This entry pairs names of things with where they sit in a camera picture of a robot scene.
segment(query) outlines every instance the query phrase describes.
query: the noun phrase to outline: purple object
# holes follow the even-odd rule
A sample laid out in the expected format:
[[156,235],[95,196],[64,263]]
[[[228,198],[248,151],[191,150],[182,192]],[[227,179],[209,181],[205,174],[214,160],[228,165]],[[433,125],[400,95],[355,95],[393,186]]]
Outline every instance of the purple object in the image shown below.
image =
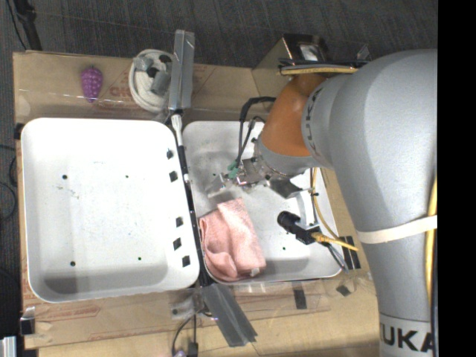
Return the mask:
[[99,91],[103,86],[103,73],[94,66],[87,68],[81,72],[81,84],[84,98],[93,103],[99,97]]

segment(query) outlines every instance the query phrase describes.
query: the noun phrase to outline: brown cardboard surface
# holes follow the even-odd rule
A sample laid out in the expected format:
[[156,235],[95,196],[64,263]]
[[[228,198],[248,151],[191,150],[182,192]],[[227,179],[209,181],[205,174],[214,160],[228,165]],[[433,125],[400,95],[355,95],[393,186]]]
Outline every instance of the brown cardboard surface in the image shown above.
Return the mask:
[[[124,81],[125,70],[130,67],[130,59],[41,52],[15,53],[13,71],[17,122],[26,123],[34,118],[48,116],[128,119],[150,117],[148,112],[132,107],[135,104],[126,99],[126,93],[121,99],[115,100],[115,105],[112,106],[87,103],[80,96],[77,74],[92,63],[109,75],[109,84],[106,81],[104,83],[108,88],[101,92],[101,99],[111,98],[112,86],[122,88],[120,84]],[[193,80],[193,109],[186,113],[190,116],[187,119],[189,122],[236,120],[243,103],[250,97],[259,95],[251,69],[248,68],[195,65]],[[254,112],[261,114],[266,111],[259,106],[254,108]],[[181,322],[172,319],[170,314],[170,304],[179,300],[179,292],[55,304],[40,300],[31,291],[28,285],[21,160],[21,147],[17,143],[23,308],[34,307],[36,319],[35,334],[25,337],[27,349],[41,348],[41,356],[69,356],[67,353],[71,353],[71,356],[156,356],[159,350],[168,350],[173,330]],[[323,176],[339,233],[352,235],[359,246],[335,175],[326,171]],[[296,309],[291,283],[234,287],[238,303],[260,334],[260,345],[256,344],[260,356],[284,351],[300,353],[303,350],[359,344],[376,339],[376,298],[373,284],[367,275],[368,264],[363,251],[358,255],[361,270],[345,276],[340,274],[331,280],[302,283],[308,306],[305,310]],[[352,294],[342,297],[335,290],[340,285],[348,287]],[[356,308],[358,316],[353,320],[353,326],[338,324],[339,321],[349,324],[349,316],[352,317],[350,313]],[[329,332],[324,326],[334,323],[337,324],[335,329],[338,329],[335,332]],[[201,324],[199,333],[203,333],[205,345],[205,348],[201,345],[201,356],[248,356],[243,354],[245,351],[250,352],[250,356],[257,356],[255,349],[250,346],[228,348],[214,325],[208,319]],[[298,332],[296,329],[300,329],[301,325],[306,330]],[[318,327],[322,335],[316,338],[315,333],[309,331],[313,327]],[[214,339],[212,335],[217,335],[214,337],[218,341],[209,341]],[[144,340],[145,345],[135,349],[137,340]],[[107,350],[115,350],[115,353],[108,354]]]

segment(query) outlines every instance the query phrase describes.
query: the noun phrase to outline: white tray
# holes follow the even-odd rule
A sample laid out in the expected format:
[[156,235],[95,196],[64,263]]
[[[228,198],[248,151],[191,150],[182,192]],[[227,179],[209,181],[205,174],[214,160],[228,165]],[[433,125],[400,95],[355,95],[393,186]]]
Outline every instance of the white tray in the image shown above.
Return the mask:
[[[262,128],[263,125],[257,123],[250,138],[257,138]],[[207,197],[205,188],[216,175],[225,172],[227,166],[237,157],[238,134],[239,123],[237,121],[193,122],[184,129],[184,144],[186,145],[187,164],[197,217],[204,216],[216,209],[216,205],[220,202],[238,196],[243,197],[263,249],[267,263],[266,270],[256,277],[241,280],[238,284],[316,279],[331,277],[339,273],[339,266],[325,247],[317,243],[304,245],[297,241],[294,235],[287,234],[277,224],[277,216],[282,210],[300,216],[303,226],[313,222],[314,215],[309,193],[301,193],[296,199],[285,200],[264,186],[256,187],[250,193],[245,193],[241,188],[232,187],[211,199]],[[250,158],[253,155],[253,147],[254,145],[249,142],[242,158]],[[309,174],[304,173],[297,176],[292,179],[292,182],[307,189],[309,188]],[[316,189],[319,192],[318,202],[324,218],[331,229],[337,233],[329,198],[320,173]],[[323,233],[329,235],[325,229],[323,229]],[[337,250],[342,252],[340,246],[337,247]]]
[[41,118],[25,125],[22,152],[28,279],[39,298],[143,294],[196,281],[176,141],[165,125]]

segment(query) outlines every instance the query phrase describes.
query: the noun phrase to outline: white band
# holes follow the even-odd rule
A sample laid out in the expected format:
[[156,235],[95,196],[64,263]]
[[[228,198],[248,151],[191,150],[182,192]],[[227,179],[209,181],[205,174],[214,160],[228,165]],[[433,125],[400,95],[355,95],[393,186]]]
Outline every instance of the white band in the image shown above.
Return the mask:
[[356,231],[358,240],[362,243],[376,244],[394,241],[425,233],[438,227],[438,215],[415,219],[395,228],[377,231]]

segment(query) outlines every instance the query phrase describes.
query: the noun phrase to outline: dark gray carpet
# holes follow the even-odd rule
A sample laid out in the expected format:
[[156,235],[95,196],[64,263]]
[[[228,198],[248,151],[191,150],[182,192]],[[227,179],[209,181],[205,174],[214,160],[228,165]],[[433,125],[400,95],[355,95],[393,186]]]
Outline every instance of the dark gray carpet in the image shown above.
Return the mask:
[[[436,48],[438,0],[30,0],[45,51],[133,57],[171,51],[176,29],[196,34],[196,62],[255,66],[282,33],[365,42],[373,58]],[[0,0],[0,144],[13,145],[12,51],[22,49]],[[0,181],[11,152],[0,149]],[[13,204],[0,188],[0,208]],[[0,230],[0,267],[19,278],[17,221]],[[0,275],[0,337],[14,333],[16,291]]]

